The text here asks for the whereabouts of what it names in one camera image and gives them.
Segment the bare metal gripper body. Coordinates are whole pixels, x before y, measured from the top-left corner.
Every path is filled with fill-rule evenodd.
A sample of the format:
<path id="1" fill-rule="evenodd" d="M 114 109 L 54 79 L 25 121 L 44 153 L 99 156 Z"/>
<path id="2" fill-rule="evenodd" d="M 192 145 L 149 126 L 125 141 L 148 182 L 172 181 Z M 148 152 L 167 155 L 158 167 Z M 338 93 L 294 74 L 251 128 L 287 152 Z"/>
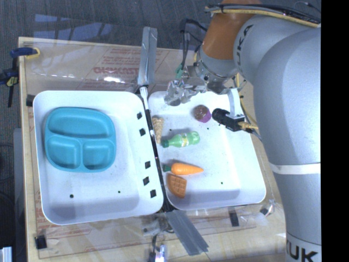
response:
<path id="1" fill-rule="evenodd" d="M 232 75 L 222 76 L 210 71 L 204 65 L 185 66 L 182 79 L 184 88 L 193 91 L 212 91 L 215 94 L 226 94 L 229 89 L 228 82 Z"/>

